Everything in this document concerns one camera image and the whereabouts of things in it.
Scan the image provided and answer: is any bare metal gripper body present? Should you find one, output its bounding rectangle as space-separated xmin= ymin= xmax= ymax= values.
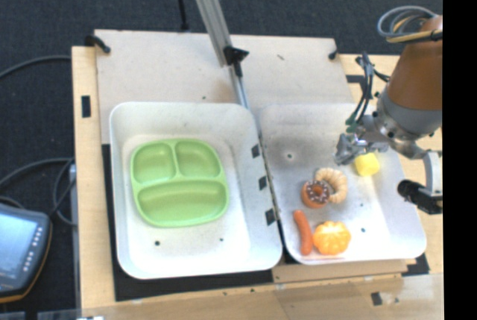
xmin=353 ymin=113 xmax=428 ymax=160

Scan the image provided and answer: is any yellow cube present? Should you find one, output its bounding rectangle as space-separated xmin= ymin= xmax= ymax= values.
xmin=353 ymin=152 xmax=381 ymax=178

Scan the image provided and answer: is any brown sprinkled doughnut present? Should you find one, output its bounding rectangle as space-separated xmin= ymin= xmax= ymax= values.
xmin=300 ymin=179 xmax=332 ymax=210

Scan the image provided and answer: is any white plastic tray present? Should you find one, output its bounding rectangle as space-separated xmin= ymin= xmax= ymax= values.
xmin=108 ymin=101 xmax=283 ymax=280
xmin=257 ymin=102 xmax=428 ymax=266

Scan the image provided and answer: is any orange peeled mandarin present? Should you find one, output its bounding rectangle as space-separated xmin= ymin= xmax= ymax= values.
xmin=312 ymin=220 xmax=353 ymax=257

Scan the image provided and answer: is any orange sausage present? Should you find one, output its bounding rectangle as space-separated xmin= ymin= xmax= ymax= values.
xmin=293 ymin=209 xmax=315 ymax=257

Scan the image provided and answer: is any thin black and white rod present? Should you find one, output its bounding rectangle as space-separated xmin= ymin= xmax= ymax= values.
xmin=228 ymin=63 xmax=281 ymax=223

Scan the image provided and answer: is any black block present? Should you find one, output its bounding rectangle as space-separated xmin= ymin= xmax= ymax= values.
xmin=222 ymin=45 xmax=250 ymax=68

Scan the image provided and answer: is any green divided plate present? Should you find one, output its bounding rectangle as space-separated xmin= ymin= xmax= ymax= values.
xmin=129 ymin=138 xmax=230 ymax=229

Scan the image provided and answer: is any pale flat board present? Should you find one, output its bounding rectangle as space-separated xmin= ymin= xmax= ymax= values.
xmin=92 ymin=29 xmax=417 ymax=284

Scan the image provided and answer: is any beige ring doughnut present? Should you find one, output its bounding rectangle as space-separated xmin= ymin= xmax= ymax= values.
xmin=314 ymin=167 xmax=349 ymax=205

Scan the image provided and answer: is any black cylinder on white bracket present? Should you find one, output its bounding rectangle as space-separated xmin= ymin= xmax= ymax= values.
xmin=397 ymin=149 xmax=443 ymax=216

